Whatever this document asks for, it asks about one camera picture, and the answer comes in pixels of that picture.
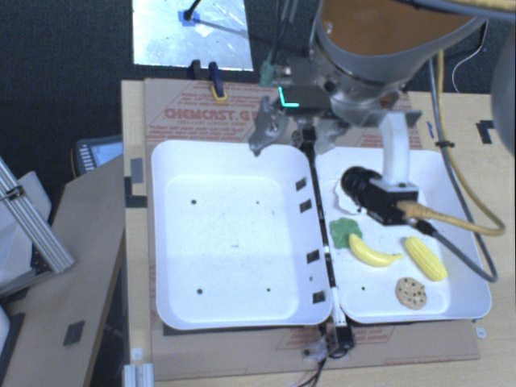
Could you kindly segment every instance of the table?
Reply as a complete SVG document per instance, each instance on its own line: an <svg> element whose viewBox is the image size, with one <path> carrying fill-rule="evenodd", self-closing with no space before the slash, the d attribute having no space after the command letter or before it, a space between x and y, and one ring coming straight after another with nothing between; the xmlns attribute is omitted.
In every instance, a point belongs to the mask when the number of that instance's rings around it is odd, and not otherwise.
<svg viewBox="0 0 516 387"><path fill-rule="evenodd" d="M427 122L431 117L431 97L426 93L410 93L412 107L422 110L418 131L424 148L436 149ZM514 158L503 148L495 131L489 131L491 144L483 144L476 123L490 120L488 95L445 94L443 106L447 112L448 133L457 144L456 157L471 185L489 206L506 222L507 232L501 238L485 238L498 267L500 280L491 285L493 307L475 326L484 331L478 339L480 360L439 364L411 364L377 368L328 370L322 373L321 386L414 386L453 385L484 386L514 385L516 356L516 308L514 306ZM123 83L124 175L131 176L131 166L140 165L146 173L144 84L141 81ZM129 344L131 363L152 360L150 335L149 271L147 215L138 208L138 199L146 195L144 177L127 186L135 205L127 209L127 276L129 302ZM488 223L472 206L478 223ZM294 386L309 373L288 372L259 376L203 378L196 380L159 381L157 387L208 386Z"/></svg>

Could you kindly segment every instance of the yellow banana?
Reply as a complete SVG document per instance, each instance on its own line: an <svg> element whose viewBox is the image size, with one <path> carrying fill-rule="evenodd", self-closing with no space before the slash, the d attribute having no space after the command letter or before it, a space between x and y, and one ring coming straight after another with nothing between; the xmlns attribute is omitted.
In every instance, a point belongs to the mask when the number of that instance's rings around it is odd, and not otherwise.
<svg viewBox="0 0 516 387"><path fill-rule="evenodd" d="M402 258L402 254L390 255L373 251L355 234L349 235L349 246L353 254L355 254L359 260L373 267L386 267L387 265L391 265L394 260L400 260Z"/></svg>

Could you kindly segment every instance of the white tray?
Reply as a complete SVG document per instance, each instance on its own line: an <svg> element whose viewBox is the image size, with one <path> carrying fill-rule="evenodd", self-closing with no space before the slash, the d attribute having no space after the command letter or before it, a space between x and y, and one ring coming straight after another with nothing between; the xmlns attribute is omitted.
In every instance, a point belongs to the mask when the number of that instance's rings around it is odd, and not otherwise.
<svg viewBox="0 0 516 387"><path fill-rule="evenodd" d="M382 150L370 148L335 148L317 156L316 160L328 231L330 221L341 217L353 218L364 234L364 242L371 248L403 255L389 267L375 268L360 262L346 248L334 249L333 242L330 242L340 305L346 315L360 323L479 318L486 315L491 307L486 281L440 243L410 227L383 227L365 211L353 215L339 208L335 187L343 173L352 166L363 166L381 173L381 165ZM422 204L465 218L440 154L411 151L410 182L420 188L419 201ZM466 255L481 264L472 233L445 223L432 223ZM423 275L402 245L402 240L412 235L419 237L443 262L448 278L435 282ZM425 285L428 299L421 310L409 310L397 300L394 287L402 277L413 277Z"/></svg>
<svg viewBox="0 0 516 387"><path fill-rule="evenodd" d="M152 153L152 184L156 303L166 324L191 330L327 318L331 295L301 152L274 145L256 158L246 144L170 140ZM301 211L305 202L311 208ZM314 251L318 260L309 263Z"/></svg>

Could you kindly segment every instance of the metal plate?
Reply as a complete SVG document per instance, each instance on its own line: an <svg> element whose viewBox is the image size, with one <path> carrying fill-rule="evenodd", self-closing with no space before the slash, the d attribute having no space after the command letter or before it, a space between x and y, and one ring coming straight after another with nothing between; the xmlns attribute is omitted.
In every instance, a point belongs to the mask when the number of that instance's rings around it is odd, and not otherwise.
<svg viewBox="0 0 516 387"><path fill-rule="evenodd" d="M198 19L184 23L179 14L193 2L133 0L135 64L188 67L199 59L203 68L216 61L220 69L252 71L243 0L202 0Z"/></svg>

